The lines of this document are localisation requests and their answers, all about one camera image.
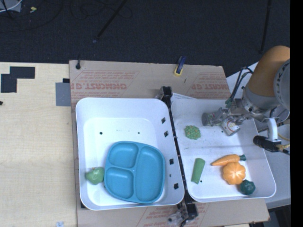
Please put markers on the light green cylinder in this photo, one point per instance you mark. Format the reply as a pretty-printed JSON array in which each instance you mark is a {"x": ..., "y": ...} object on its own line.
[{"x": 198, "y": 171}]

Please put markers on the black cylinder on white bracket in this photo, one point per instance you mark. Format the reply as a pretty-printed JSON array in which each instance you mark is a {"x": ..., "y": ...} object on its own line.
[{"x": 267, "y": 143}]

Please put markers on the silver can, red green label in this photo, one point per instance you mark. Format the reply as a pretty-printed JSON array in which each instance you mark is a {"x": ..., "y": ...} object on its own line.
[{"x": 207, "y": 119}]

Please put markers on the brown cardboard board, red print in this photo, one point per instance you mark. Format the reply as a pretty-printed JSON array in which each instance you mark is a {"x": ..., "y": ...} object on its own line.
[{"x": 132, "y": 84}]

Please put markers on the white printed paper sheet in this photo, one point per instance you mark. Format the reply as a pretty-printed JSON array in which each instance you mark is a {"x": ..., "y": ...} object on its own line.
[{"x": 183, "y": 96}]

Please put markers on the green grapes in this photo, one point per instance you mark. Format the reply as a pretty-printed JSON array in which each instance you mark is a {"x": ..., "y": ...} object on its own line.
[{"x": 192, "y": 132}]

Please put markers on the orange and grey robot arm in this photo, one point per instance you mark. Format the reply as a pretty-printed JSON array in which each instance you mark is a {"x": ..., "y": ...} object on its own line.
[{"x": 267, "y": 74}]

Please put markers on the blue divided plate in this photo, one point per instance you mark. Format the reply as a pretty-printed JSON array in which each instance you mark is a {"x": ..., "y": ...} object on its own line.
[{"x": 142, "y": 171}]

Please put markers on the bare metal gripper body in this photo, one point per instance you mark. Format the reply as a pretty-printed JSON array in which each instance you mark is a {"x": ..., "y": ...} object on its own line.
[{"x": 245, "y": 110}]

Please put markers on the thin black and white rod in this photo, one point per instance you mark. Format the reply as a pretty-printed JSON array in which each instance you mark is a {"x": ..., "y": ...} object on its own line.
[{"x": 178, "y": 150}]

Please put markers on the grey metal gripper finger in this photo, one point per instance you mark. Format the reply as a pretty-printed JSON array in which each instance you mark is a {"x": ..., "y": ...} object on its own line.
[
  {"x": 219, "y": 112},
  {"x": 230, "y": 120}
]

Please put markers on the white plastic tray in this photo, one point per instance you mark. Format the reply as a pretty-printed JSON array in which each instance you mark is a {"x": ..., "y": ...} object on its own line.
[
  {"x": 118, "y": 117},
  {"x": 217, "y": 145}
]

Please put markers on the white can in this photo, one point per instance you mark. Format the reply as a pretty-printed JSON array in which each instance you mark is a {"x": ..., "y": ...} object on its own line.
[{"x": 231, "y": 129}]

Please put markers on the orange carrot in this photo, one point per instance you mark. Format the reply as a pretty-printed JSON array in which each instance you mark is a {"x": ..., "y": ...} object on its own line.
[{"x": 226, "y": 160}]

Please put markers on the light green toy pepper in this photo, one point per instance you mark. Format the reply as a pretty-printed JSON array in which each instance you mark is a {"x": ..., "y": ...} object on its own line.
[{"x": 95, "y": 175}]

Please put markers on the dark green toy pepper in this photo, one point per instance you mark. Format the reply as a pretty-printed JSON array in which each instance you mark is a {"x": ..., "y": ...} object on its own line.
[{"x": 247, "y": 187}]

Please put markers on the orange pumpkin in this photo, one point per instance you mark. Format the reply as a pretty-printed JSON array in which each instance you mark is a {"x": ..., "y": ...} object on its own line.
[{"x": 234, "y": 173}]

